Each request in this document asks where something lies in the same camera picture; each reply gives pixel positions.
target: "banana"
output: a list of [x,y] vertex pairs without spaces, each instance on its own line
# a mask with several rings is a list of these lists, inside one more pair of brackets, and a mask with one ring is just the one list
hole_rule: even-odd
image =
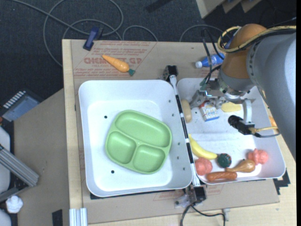
[[202,148],[195,139],[193,139],[191,137],[191,134],[188,134],[189,136],[189,140],[190,140],[190,145],[191,145],[191,149],[193,154],[195,154],[197,157],[203,157],[206,158],[208,160],[213,160],[215,158],[217,158],[217,154],[207,151],[204,148]]

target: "blue clamp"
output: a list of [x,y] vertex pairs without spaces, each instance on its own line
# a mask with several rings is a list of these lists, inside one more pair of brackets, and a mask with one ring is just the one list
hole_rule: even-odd
[[89,38],[87,39],[87,41],[85,42],[85,44],[83,46],[83,48],[85,50],[88,50],[88,51],[91,50],[92,46],[94,45],[93,40],[97,37],[98,31],[99,31],[99,29],[97,27],[93,27],[91,29],[91,32],[89,34]]

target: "toy corn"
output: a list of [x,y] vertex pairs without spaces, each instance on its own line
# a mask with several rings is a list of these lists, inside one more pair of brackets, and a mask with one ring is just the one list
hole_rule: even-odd
[[135,73],[135,70],[130,69],[128,63],[125,61],[107,55],[103,55],[103,58],[120,72],[128,72],[131,76]]

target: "black floor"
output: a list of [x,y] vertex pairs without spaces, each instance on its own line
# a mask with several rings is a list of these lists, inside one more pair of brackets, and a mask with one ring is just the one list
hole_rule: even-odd
[[[43,99],[63,88],[63,71],[59,65],[62,63],[61,39],[68,28],[66,24],[76,21],[90,19],[74,25],[85,32],[94,25],[103,26],[104,40],[150,41],[155,37],[159,41],[179,41],[186,29],[197,24],[223,31],[247,23],[266,27],[278,23],[296,24],[296,20],[285,22],[296,17],[296,0],[263,0],[247,13],[240,5],[227,14],[218,6],[205,19],[201,18],[195,0],[18,1],[0,0],[0,103],[22,88],[28,88]],[[50,11],[59,21],[46,15]],[[150,32],[137,27],[127,30],[132,25],[146,27]],[[116,28],[119,35],[111,33]],[[200,30],[189,30],[182,41],[201,42]],[[211,32],[217,39],[217,30]],[[69,29],[65,38],[86,39],[87,35]]]

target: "green plate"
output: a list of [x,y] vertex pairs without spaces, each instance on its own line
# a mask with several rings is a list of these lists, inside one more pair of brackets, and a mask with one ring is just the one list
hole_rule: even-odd
[[125,110],[112,122],[105,150],[115,163],[151,174],[163,166],[171,142],[171,130],[165,123],[138,111]]

